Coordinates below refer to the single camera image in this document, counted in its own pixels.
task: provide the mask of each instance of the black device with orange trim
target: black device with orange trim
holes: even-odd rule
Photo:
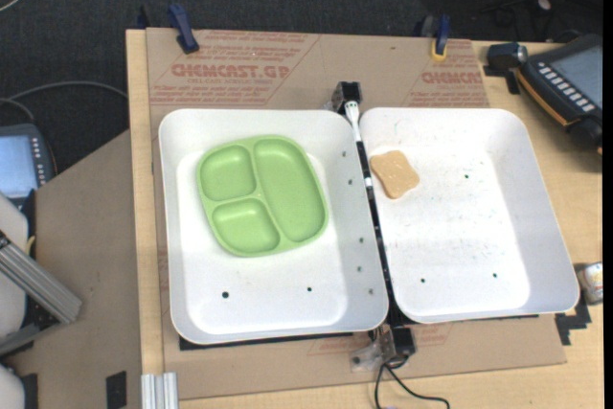
[[[558,123],[602,155],[602,37],[584,34],[528,57],[517,79]]]

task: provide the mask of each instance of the green plate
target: green plate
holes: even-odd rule
[[[305,151],[282,136],[209,150],[198,163],[197,183],[217,240],[238,256],[308,244],[328,224],[326,199]]]

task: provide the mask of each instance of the white tray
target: white tray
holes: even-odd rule
[[[196,165],[209,149],[278,134],[303,147],[329,208],[314,242],[242,258],[208,224]],[[388,298],[352,130],[330,111],[180,109],[159,130],[168,230],[170,312],[197,344],[377,327]]]
[[[561,312],[579,285],[523,123],[500,109],[376,108],[370,157],[400,150],[420,176],[399,199],[374,178],[396,301],[414,321]]]

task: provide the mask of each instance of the blue clamp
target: blue clamp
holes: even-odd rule
[[[179,30],[179,36],[176,40],[181,45],[181,49],[185,54],[197,52],[200,45],[193,37],[192,26],[190,26],[190,18],[187,11],[180,4],[169,5],[169,21],[170,25]]]
[[[447,57],[447,40],[449,39],[449,16],[443,14],[439,18],[439,28],[437,37],[432,43],[432,58],[436,61],[443,61]]]

